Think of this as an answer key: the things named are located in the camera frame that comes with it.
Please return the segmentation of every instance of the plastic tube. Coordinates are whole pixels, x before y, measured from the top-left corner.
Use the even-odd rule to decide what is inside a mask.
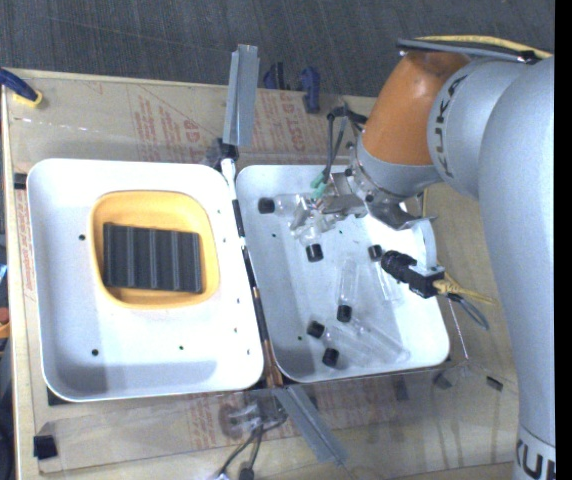
[[[402,299],[402,290],[399,283],[379,264],[379,261],[370,262],[370,273],[379,287],[379,292],[385,302],[399,302]]]
[[[275,215],[290,216],[297,206],[298,194],[277,194],[273,197],[275,202]]]
[[[410,353],[399,340],[353,316],[352,311],[349,311],[347,308],[348,306],[338,307],[337,320],[342,322],[342,325],[347,329],[350,329],[356,339],[367,344],[373,353],[376,354],[375,357],[371,358],[371,361],[379,359],[398,362],[406,361],[410,357]]]
[[[311,336],[321,339],[326,350],[322,362],[326,366],[337,367],[338,364],[369,366],[373,364],[376,353],[370,344],[360,340],[350,328],[339,325],[326,326],[313,320],[307,329]]]
[[[353,307],[357,297],[358,269],[352,258],[344,260],[339,272],[337,305]]]

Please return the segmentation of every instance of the white plastic surface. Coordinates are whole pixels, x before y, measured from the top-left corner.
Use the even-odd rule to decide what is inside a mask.
[[[397,285],[399,298],[386,300],[368,247],[397,250],[418,257],[411,230],[394,231],[370,216],[349,217],[321,235],[324,259],[309,262],[304,247],[292,237],[288,220],[260,214],[262,197],[309,193],[310,182],[321,166],[251,166],[239,173],[237,195],[246,243],[261,294],[266,325],[279,368],[298,382],[389,373],[442,363],[450,342],[435,298],[423,299],[407,285]],[[346,258],[359,270],[358,300],[353,314],[397,341],[407,355],[374,357],[363,366],[356,361],[328,367],[322,363],[324,344],[309,336],[311,320],[325,325],[337,322],[338,272]]]
[[[209,299],[133,310],[91,276],[90,211],[122,190],[187,194],[206,211],[220,285]],[[245,389],[263,355],[228,186],[202,165],[49,159],[28,176],[44,378],[70,401]]]

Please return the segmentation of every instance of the clear plastic part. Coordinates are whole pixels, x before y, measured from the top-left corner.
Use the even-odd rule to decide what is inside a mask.
[[[379,264],[378,260],[371,261],[368,270],[373,278],[373,282],[379,287],[382,300],[391,304],[396,304],[402,300],[402,292],[399,283]]]
[[[304,247],[309,245],[317,244],[321,240],[322,231],[315,226],[313,223],[305,227],[299,228],[297,231],[293,232],[293,236],[299,241]]]
[[[516,386],[497,377],[503,382],[498,390],[496,383],[489,384],[489,375],[464,362],[367,381],[306,385],[319,416],[349,452],[348,459],[341,465],[319,464],[289,417],[265,434],[256,478],[393,479],[511,461],[517,430]],[[247,395],[268,402],[273,394],[274,390],[262,389]],[[168,462],[182,468],[182,478],[212,480],[249,435],[244,428],[233,436],[217,416],[250,421],[256,414],[244,412],[248,402],[241,393],[175,397],[101,416],[54,421],[40,434],[54,437],[58,455],[39,460],[40,470],[59,478],[80,468],[119,464],[125,471],[145,471],[145,477],[169,478],[163,468]],[[211,413],[213,428],[204,433],[204,416]],[[236,467],[248,460],[250,452],[250,447],[244,450],[229,468],[231,478],[237,478]],[[150,460],[154,457],[168,459]],[[104,470],[97,471],[95,476],[101,476]]]
[[[292,218],[297,201],[301,197],[299,194],[277,194],[273,197],[275,203],[275,215],[279,217]]]
[[[325,356],[324,363],[327,366],[340,368],[353,364],[368,366],[381,357],[370,343],[360,339],[350,327],[342,324],[326,326],[321,339],[327,352],[328,349],[336,351],[336,354],[330,357]]]
[[[339,329],[343,332],[350,332],[353,340],[359,341],[365,347],[368,347],[370,353],[373,354],[370,358],[371,362],[376,360],[375,357],[387,361],[391,359],[395,362],[405,361],[410,357],[410,354],[402,343],[370,324],[365,316],[360,316],[366,314],[364,308],[359,307],[358,301],[359,292],[357,288],[361,270],[357,262],[352,258],[347,258],[342,263],[337,294]]]
[[[377,354],[377,359],[379,360],[392,359],[397,362],[406,361],[410,357],[410,353],[400,341],[376,327],[369,326],[358,317],[351,316],[350,320],[343,325],[351,328],[358,340],[370,344],[371,350]]]

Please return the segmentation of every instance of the blue clamp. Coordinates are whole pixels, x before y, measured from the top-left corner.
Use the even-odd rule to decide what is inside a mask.
[[[302,88],[306,91],[304,94],[304,106],[309,114],[319,112],[319,83],[320,77],[317,70],[308,66],[299,75],[302,81]]]
[[[42,99],[42,94],[33,89],[24,80],[10,71],[0,67],[0,84],[8,87],[18,96],[21,96],[32,105],[37,105]]]

